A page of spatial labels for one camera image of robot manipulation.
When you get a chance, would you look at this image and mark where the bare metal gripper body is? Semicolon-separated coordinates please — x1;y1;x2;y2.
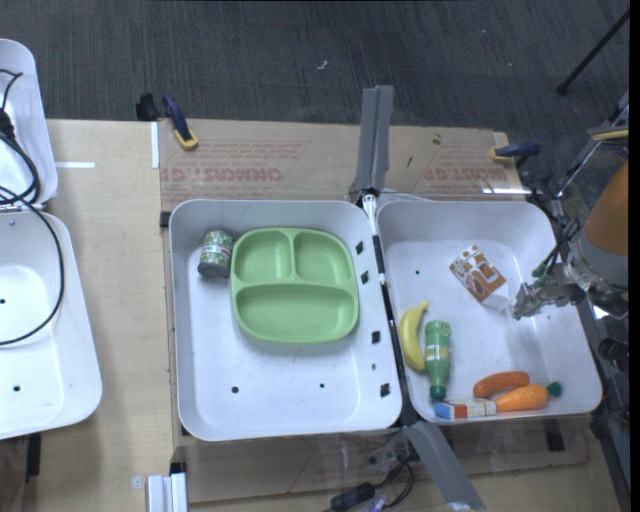
535;252;601;309

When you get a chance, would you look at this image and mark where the white plastic tray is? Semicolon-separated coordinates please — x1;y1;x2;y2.
375;199;604;427
168;198;404;443

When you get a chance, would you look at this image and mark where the brown and white carton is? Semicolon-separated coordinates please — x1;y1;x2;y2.
447;243;511;313

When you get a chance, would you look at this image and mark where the orange sausage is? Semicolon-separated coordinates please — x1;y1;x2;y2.
472;370;532;400

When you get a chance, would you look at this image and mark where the orange carrot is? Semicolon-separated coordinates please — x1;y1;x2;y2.
493;380;563;414

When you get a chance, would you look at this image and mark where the green bottle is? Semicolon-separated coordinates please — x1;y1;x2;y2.
423;319;453;402

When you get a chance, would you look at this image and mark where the yellow banana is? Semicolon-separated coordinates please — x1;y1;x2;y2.
397;299;431;373

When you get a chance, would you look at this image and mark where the white orange and blue box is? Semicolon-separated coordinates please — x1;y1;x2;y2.
432;397;499;421

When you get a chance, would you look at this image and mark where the thin black and white rod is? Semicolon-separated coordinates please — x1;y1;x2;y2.
360;192;417;427

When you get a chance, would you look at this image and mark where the green divided plate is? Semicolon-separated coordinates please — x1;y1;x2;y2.
230;226;362;346

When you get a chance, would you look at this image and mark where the brown cardboard board red print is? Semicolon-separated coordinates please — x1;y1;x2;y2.
157;117;592;503

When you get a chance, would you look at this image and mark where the green can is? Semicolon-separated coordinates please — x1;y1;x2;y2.
196;228;236;280

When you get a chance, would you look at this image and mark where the black cylinder on white bracket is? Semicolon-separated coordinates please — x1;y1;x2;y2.
596;335;630;374

